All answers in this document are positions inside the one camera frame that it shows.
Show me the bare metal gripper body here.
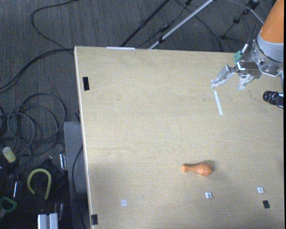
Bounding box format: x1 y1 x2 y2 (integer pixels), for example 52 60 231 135
235 41 284 79

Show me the silver tripod stand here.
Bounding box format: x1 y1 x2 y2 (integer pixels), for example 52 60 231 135
148 0 265 50

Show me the pale wood board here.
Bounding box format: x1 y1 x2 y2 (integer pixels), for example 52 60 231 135
73 46 285 229

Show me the black tripod stand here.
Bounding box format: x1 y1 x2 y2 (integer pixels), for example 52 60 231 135
119 0 204 47

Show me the orange toy chicken drumstick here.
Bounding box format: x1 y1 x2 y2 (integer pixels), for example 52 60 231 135
181 162 214 177

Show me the yellow-green curved strip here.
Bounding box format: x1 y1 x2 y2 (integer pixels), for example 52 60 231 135
27 168 52 200

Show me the pale yellow small bottle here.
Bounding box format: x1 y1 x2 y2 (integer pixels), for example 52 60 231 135
2 146 17 163

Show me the black cylinder on white bracket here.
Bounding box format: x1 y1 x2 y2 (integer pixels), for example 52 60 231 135
263 90 285 109

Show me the green handled tool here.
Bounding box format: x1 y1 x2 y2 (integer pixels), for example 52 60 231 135
0 197 18 229

